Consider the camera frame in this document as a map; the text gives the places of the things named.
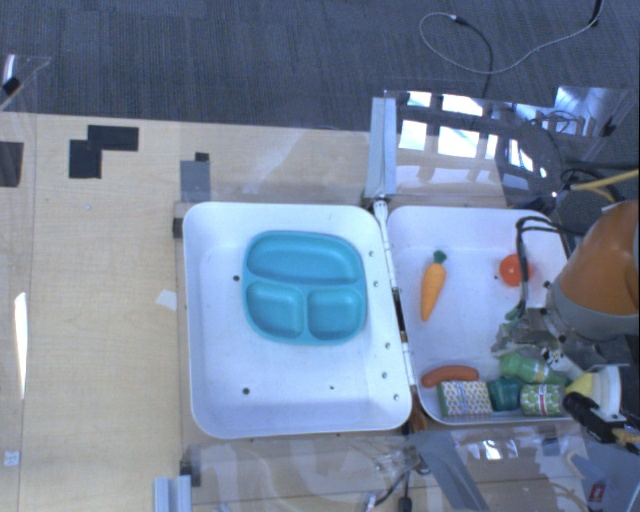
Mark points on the yellow toy fruit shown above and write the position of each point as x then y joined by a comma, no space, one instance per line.
581,385

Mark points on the green patterned carton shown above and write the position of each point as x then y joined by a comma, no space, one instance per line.
465,398

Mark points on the orange toy carrot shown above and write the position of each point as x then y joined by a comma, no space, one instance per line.
432,287

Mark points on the white plastic tray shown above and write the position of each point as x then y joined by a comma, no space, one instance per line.
470,330
300,390

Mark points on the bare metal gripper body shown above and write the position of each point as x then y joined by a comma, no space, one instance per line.
537,330

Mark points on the blue divided plate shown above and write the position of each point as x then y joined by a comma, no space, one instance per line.
302,260

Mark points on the green patterned can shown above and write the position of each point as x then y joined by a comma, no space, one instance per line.
541,400

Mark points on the orange round toy fruit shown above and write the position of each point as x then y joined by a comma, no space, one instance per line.
510,270

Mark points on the red toy sausage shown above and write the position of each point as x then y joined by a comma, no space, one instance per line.
450,375

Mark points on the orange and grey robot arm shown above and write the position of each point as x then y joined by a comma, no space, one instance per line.
595,270

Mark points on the dark green toy pepper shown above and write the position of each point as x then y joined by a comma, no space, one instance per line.
505,395

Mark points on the green plastic bottle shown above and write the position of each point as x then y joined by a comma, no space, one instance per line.
522,367

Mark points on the white and black bottle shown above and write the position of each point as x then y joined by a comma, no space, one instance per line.
557,359

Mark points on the black cylinder on white bracket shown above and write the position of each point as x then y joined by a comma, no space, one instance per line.
607,395

